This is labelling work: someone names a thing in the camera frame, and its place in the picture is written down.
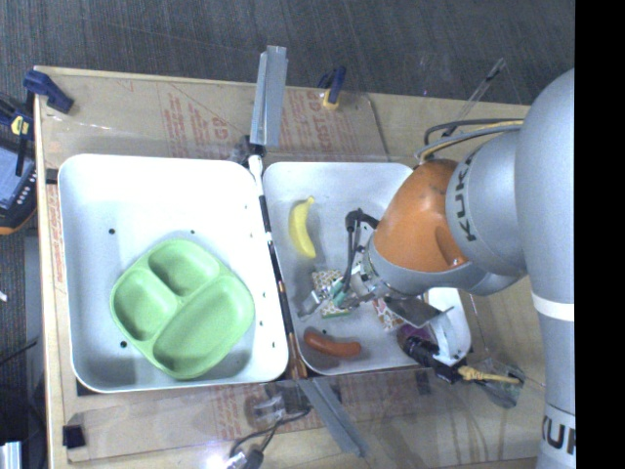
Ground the red-brown sausage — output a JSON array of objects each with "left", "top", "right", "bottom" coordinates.
[{"left": 303, "top": 328, "right": 363, "bottom": 360}]

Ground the green divided plate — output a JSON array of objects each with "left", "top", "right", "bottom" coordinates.
[{"left": 109, "top": 237, "right": 257, "bottom": 381}]

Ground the brown cardboard board red print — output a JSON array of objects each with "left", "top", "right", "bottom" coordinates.
[{"left": 32, "top": 64, "right": 544, "bottom": 469}]

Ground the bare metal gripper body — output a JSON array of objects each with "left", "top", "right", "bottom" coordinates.
[{"left": 322, "top": 263, "right": 393, "bottom": 313}]

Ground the white plastic tray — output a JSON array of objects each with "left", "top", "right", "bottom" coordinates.
[
  {"left": 57, "top": 152, "right": 290, "bottom": 395},
  {"left": 261, "top": 160, "right": 437, "bottom": 377}
]

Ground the black cylinder on white bracket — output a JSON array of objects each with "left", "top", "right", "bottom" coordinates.
[{"left": 385, "top": 287, "right": 473, "bottom": 386}]

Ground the orange spotted packet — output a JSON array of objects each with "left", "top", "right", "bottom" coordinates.
[{"left": 372, "top": 298, "right": 407, "bottom": 332}]

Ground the yellow banana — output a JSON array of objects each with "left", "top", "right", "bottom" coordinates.
[{"left": 288, "top": 195, "right": 318, "bottom": 260}]

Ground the yellow patterned packet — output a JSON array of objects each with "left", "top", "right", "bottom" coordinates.
[{"left": 311, "top": 268, "right": 352, "bottom": 320}]

